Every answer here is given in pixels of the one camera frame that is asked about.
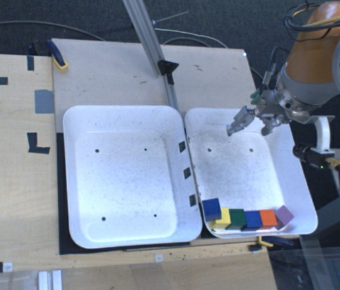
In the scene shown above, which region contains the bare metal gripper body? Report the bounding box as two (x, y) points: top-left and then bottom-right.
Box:
(254, 85), (320, 124)

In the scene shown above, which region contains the white plastic tray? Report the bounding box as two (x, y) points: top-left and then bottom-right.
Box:
(184, 106), (319, 240)
(62, 105), (204, 250)

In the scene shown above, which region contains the purple cube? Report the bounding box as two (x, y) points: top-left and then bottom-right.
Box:
(274, 204), (295, 231)

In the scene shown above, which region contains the orange cube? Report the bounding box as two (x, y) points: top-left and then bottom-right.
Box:
(259, 209), (278, 230)

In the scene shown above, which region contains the blue cube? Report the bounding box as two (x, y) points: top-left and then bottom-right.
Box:
(241, 210), (263, 232)
(201, 198), (222, 222)

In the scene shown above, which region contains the green cube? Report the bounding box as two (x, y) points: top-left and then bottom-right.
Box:
(226, 208), (247, 231)

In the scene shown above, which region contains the yellow cube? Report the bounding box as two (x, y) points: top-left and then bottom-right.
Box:
(208, 207), (233, 230)

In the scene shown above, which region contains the pale flat board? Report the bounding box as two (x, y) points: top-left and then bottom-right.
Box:
(51, 37), (261, 135)

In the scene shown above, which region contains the black cylinder on white bracket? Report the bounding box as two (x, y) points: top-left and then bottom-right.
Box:
(292, 115), (336, 170)

